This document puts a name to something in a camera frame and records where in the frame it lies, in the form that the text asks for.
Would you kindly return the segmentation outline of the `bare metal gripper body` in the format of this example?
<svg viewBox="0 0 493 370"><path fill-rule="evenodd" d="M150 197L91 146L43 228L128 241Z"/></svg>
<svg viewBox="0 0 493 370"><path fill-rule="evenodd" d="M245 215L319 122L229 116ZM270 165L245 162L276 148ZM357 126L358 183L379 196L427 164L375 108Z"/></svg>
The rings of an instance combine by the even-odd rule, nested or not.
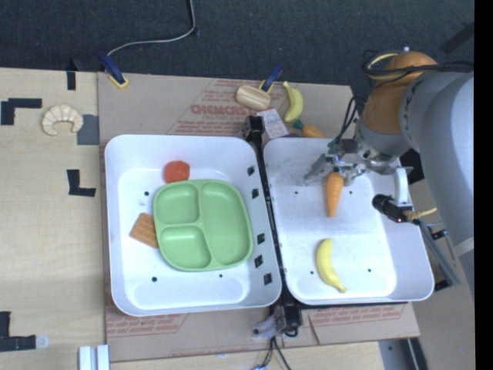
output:
<svg viewBox="0 0 493 370"><path fill-rule="evenodd" d="M344 167L357 167L364 172L374 172L380 175L392 174L401 167L396 156L379 153L364 141L354 139L331 140L327 146L329 164L341 171Z"/></svg>

